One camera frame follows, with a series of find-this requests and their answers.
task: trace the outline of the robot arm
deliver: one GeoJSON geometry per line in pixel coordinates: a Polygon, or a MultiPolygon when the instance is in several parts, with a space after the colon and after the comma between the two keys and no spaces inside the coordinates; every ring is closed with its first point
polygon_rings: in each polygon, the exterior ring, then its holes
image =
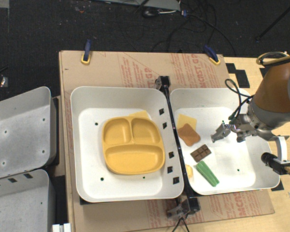
{"type": "Polygon", "coordinates": [[[263,60],[273,53],[257,58],[258,64],[269,68],[257,92],[254,96],[247,97],[229,117],[229,124],[222,123],[211,138],[214,143],[234,132],[237,134],[237,142],[244,141],[248,136],[275,141],[278,156],[264,153],[261,160],[278,174],[290,174],[286,146],[289,136],[276,136],[272,133],[272,130],[290,121],[290,56],[279,54],[283,57],[269,62],[263,60]],[[240,107],[245,102],[248,103],[247,112],[239,114],[240,107]]]}

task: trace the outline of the blue clamp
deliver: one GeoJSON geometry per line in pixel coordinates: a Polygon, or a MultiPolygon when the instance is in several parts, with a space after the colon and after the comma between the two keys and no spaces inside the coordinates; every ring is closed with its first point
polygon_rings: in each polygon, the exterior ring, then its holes
{"type": "Polygon", "coordinates": [[[220,60],[218,59],[216,52],[211,47],[205,45],[203,51],[209,56],[209,60],[211,60],[214,64],[220,64],[220,60]]]}
{"type": "Polygon", "coordinates": [[[82,55],[81,62],[83,64],[89,64],[90,62],[90,47],[91,47],[91,40],[87,39],[86,45],[85,45],[85,52],[82,55]]]}

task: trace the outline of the cardboard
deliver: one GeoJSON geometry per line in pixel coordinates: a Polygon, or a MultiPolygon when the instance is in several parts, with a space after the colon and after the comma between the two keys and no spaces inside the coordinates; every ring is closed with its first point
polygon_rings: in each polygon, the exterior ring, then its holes
{"type": "MultiPolygon", "coordinates": [[[[82,51],[59,53],[63,99],[66,178],[69,222],[77,232],[127,232],[174,226],[166,217],[174,200],[148,200],[81,204],[75,184],[71,92],[79,86],[153,87],[159,75],[168,75],[171,89],[225,87],[229,78],[225,61],[212,64],[205,54],[91,52],[89,65],[81,63],[82,51]]],[[[274,213],[267,190],[199,197],[201,211],[188,224],[274,213]]]]}

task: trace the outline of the orange divided plate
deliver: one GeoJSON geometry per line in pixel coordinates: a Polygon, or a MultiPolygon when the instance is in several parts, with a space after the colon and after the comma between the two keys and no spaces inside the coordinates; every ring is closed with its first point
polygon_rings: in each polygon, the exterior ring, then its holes
{"type": "Polygon", "coordinates": [[[146,117],[123,116],[106,121],[102,131],[107,167],[116,174],[147,174],[165,161],[157,125],[146,117]]]}

